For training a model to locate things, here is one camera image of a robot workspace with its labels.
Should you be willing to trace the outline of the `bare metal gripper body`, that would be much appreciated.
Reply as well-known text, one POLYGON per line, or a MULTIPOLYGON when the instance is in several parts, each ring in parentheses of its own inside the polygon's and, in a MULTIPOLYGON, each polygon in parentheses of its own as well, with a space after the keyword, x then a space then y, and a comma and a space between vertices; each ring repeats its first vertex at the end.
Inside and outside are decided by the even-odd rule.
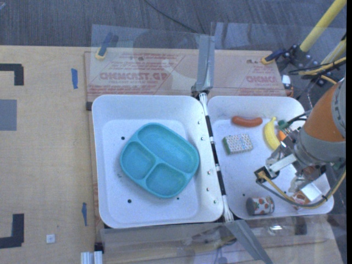
POLYGON ((302 182, 312 182, 325 172, 321 169, 323 163, 318 162, 304 150, 299 141, 300 133, 300 130, 288 133, 271 154, 273 177, 277 176, 282 168, 289 165, 296 171, 296 180, 302 182))

